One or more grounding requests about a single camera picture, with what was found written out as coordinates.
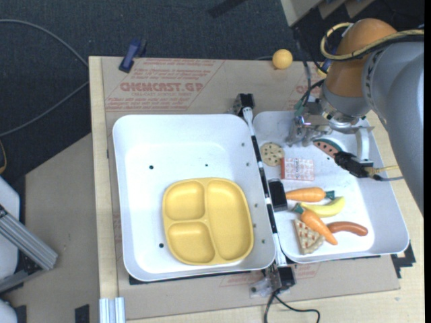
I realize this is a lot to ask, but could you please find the beige chocolate chip biscuit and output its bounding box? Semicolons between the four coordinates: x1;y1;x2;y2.
259;141;286;168

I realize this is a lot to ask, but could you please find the red and white packet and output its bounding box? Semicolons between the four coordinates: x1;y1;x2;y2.
279;157;316;182

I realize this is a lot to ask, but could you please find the orange-brown sausage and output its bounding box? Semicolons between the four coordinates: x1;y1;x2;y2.
326;221;369;238

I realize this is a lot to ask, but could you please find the thin black and white rod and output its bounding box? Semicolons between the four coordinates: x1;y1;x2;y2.
242;107;288;268

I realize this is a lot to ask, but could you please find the white plastic tray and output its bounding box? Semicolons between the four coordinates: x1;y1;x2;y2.
112;113;277;283
252;110;411;264

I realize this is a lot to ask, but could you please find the orange carrot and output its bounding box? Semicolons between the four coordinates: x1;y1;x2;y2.
291;203;339;246
285;186;336;204

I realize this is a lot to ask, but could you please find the yellow ball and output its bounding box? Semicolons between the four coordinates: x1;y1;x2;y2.
271;48;294;71

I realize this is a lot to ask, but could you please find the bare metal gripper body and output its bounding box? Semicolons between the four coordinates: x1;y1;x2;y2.
294;99;360;135

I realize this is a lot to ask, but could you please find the brown cardboard board, red print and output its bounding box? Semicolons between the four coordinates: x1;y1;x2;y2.
100;57;402;320

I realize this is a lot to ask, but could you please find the beige lattice pie slice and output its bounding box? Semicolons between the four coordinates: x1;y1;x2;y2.
292;218;326;256

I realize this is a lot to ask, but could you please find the yellow divided plate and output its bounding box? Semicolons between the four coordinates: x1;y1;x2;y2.
162;176;255;266

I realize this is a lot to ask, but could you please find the yellow banana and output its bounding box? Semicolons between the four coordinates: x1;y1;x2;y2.
300;196;347;219

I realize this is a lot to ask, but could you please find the black cylinder on white bracket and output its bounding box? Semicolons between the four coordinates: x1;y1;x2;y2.
333;125;375;179

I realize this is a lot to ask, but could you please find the red watermelon slice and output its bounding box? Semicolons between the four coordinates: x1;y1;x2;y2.
312;138;342;158

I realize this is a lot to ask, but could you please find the small black box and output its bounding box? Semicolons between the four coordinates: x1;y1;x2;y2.
267;178;289;213

